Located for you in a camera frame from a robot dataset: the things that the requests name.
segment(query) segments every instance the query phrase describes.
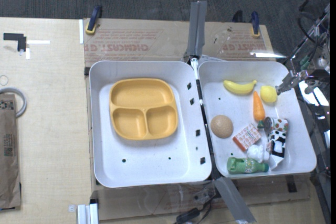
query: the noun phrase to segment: white tray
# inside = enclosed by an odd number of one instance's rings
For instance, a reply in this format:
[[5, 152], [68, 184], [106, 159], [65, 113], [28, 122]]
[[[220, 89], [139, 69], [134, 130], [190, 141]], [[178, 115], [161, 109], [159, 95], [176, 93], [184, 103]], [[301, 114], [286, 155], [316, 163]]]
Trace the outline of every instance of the white tray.
[[[189, 65], [178, 61], [100, 61], [91, 67], [89, 76], [93, 163], [99, 183], [115, 188], [200, 182], [209, 177], [208, 143], [195, 75]], [[169, 84], [179, 115], [174, 134], [159, 140], [132, 141], [115, 132], [109, 91], [117, 81], [130, 78], [158, 78]]]
[[[286, 150], [283, 161], [274, 170], [266, 173], [231, 175], [227, 171], [229, 157], [246, 157], [232, 140], [233, 136], [252, 123], [257, 127], [253, 118], [253, 93], [249, 95], [235, 95], [225, 89], [223, 80], [248, 83], [257, 80], [254, 90], [260, 93], [262, 85], [278, 86], [288, 73], [287, 68], [273, 61], [263, 62], [204, 62], [199, 66], [203, 100], [208, 123], [219, 114], [228, 116], [234, 126], [234, 132], [229, 138], [218, 138], [211, 133], [215, 161], [220, 173], [226, 177], [257, 177], [265, 175], [283, 175], [308, 173], [316, 167], [316, 155], [303, 119], [295, 90], [284, 92], [278, 96], [274, 104], [264, 104], [266, 116], [287, 119], [289, 130], [286, 136]], [[266, 135], [262, 130], [262, 138], [257, 144], [266, 143]]]

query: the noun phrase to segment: green bottle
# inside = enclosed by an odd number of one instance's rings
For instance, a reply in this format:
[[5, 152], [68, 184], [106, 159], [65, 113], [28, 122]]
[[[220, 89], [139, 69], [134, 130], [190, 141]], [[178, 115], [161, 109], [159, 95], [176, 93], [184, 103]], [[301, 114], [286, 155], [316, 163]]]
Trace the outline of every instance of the green bottle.
[[252, 158], [230, 157], [227, 160], [227, 170], [230, 174], [250, 174], [257, 172], [267, 172], [268, 164], [258, 163]]

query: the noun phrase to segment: banana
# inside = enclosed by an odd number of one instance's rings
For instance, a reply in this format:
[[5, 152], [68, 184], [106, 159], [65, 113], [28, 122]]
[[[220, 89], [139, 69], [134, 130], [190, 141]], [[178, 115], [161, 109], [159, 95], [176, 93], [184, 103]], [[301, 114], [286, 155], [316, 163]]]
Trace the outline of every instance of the banana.
[[248, 94], [252, 92], [254, 85], [257, 83], [256, 80], [247, 83], [247, 84], [237, 84], [235, 82], [229, 81], [229, 80], [224, 80], [223, 84], [224, 87], [235, 94]]

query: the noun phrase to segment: yellow clamp pad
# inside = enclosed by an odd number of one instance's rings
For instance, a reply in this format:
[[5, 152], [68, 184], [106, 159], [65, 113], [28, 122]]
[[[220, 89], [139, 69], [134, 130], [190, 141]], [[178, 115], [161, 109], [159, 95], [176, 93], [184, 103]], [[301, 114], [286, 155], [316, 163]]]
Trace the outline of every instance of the yellow clamp pad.
[[86, 24], [86, 27], [85, 27], [85, 33], [86, 33], [87, 35], [93, 35], [93, 34], [95, 33], [95, 31], [96, 31], [96, 26], [97, 26], [97, 24], [95, 24], [95, 25], [93, 26], [93, 29], [92, 29], [92, 30], [88, 30], [89, 23], [90, 23], [90, 22], [88, 22], [88, 23]]
[[251, 26], [250, 32], [251, 32], [252, 37], [254, 37], [254, 38], [259, 38], [260, 37], [260, 30], [259, 29], [258, 29], [258, 34], [254, 34], [253, 26]]

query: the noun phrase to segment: brown round object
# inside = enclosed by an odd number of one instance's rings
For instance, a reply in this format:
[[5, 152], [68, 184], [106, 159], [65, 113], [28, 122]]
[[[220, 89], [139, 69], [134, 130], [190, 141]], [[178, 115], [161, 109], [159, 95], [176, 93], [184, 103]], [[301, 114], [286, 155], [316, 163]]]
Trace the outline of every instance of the brown round object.
[[210, 123], [211, 131], [220, 138], [227, 138], [233, 133], [232, 121], [224, 115], [215, 116]]

